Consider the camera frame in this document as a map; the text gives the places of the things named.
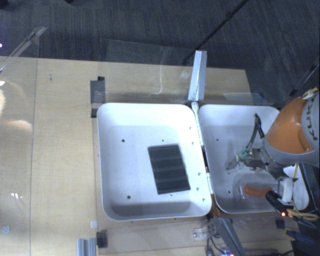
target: gray carpet floor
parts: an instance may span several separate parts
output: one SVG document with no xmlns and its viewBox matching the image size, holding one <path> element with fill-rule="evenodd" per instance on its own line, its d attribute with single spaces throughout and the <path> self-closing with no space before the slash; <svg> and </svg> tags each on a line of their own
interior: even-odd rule
<svg viewBox="0 0 320 256">
<path fill-rule="evenodd" d="M 181 65 L 239 2 L 9 0 L 0 39 L 45 26 L 41 58 Z M 250 0 L 201 48 L 207 65 L 246 70 L 251 92 L 281 107 L 319 56 L 319 13 L 319 0 Z M 297 95 L 318 84 L 319 69 Z"/>
</svg>

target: orange object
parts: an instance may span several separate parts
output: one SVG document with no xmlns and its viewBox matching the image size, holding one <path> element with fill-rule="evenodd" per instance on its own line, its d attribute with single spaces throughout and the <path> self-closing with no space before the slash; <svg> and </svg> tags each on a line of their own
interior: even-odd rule
<svg viewBox="0 0 320 256">
<path fill-rule="evenodd" d="M 301 116 L 306 103 L 306 99 L 294 98 L 280 111 L 266 135 L 266 140 L 272 147 L 290 154 L 303 154 L 314 150 L 301 126 Z"/>
<path fill-rule="evenodd" d="M 260 198 L 260 197 L 265 197 L 266 193 L 268 193 L 271 190 L 272 190 L 271 187 L 253 188 L 253 187 L 250 187 L 250 186 L 245 186 L 243 188 L 243 193 L 248 194 L 249 196 Z"/>
</svg>

